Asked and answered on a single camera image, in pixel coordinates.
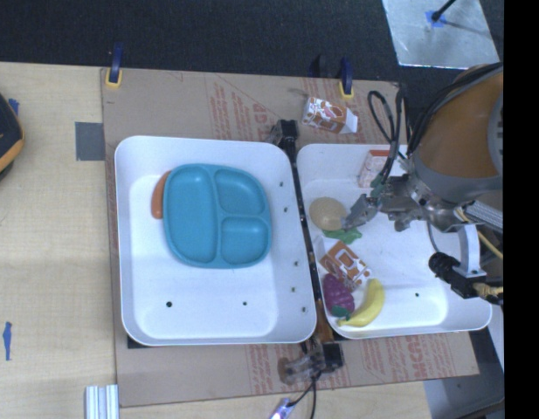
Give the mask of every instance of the blue clamp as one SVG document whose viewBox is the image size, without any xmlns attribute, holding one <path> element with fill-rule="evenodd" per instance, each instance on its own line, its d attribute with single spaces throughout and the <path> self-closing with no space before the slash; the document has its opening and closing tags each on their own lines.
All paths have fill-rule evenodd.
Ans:
<svg viewBox="0 0 539 419">
<path fill-rule="evenodd" d="M 339 91 L 344 100 L 350 100 L 355 96 L 353 90 L 353 67 L 347 58 L 341 59 L 341 82 L 339 82 Z"/>
<path fill-rule="evenodd" d="M 123 43 L 116 42 L 114 44 L 114 54 L 112 57 L 112 66 L 107 69 L 106 85 L 117 88 L 121 85 L 121 75 L 123 70 L 120 68 L 121 54 L 123 53 Z"/>
</svg>

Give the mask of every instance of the toy banana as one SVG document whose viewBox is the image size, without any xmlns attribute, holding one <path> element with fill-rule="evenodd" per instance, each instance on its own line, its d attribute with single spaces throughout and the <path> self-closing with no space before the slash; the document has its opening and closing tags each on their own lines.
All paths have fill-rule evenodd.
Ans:
<svg viewBox="0 0 539 419">
<path fill-rule="evenodd" d="M 379 279 L 372 278 L 368 282 L 366 299 L 363 305 L 355 310 L 349 319 L 339 319 L 339 326 L 355 326 L 363 327 L 374 321 L 378 314 L 382 311 L 385 301 L 384 286 Z"/>
</svg>

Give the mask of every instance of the table surface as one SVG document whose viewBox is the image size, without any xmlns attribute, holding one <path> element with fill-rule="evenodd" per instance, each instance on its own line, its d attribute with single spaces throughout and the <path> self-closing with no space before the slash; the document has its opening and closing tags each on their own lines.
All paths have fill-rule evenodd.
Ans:
<svg viewBox="0 0 539 419">
<path fill-rule="evenodd" d="M 19 102 L 26 133 L 0 182 L 0 417 L 82 418 L 85 387 L 116 383 L 105 166 L 75 155 L 75 123 L 102 122 L 100 68 L 0 63 L 0 93 Z M 129 408 L 120 417 L 265 418 L 282 397 Z M 294 417 L 309 417 L 311 406 L 307 396 Z M 398 416 L 431 417 L 422 382 L 317 394 L 316 418 Z"/>
</svg>

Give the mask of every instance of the cardboard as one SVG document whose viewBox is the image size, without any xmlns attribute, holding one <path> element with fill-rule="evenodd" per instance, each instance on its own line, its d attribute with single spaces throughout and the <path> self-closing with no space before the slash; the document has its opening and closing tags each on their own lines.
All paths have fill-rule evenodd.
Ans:
<svg viewBox="0 0 539 419">
<path fill-rule="evenodd" d="M 202 72 L 126 69 L 118 88 L 104 85 L 107 206 L 113 281 L 117 383 L 122 407 L 298 392 L 287 385 L 279 360 L 302 355 L 299 345 L 140 347 L 121 323 L 114 151 L 132 135 L 264 141 L 280 119 L 300 121 L 308 96 L 341 101 L 335 79 L 286 78 Z M 366 99 L 379 91 L 394 106 L 394 83 L 354 81 L 355 97 L 343 101 L 358 117 L 352 134 L 333 134 L 299 122 L 300 149 L 308 143 L 385 143 Z M 386 120 L 378 107 L 378 116 Z M 468 333 L 341 341 L 345 365 L 318 388 L 346 388 L 422 381 L 478 373 Z"/>
</svg>

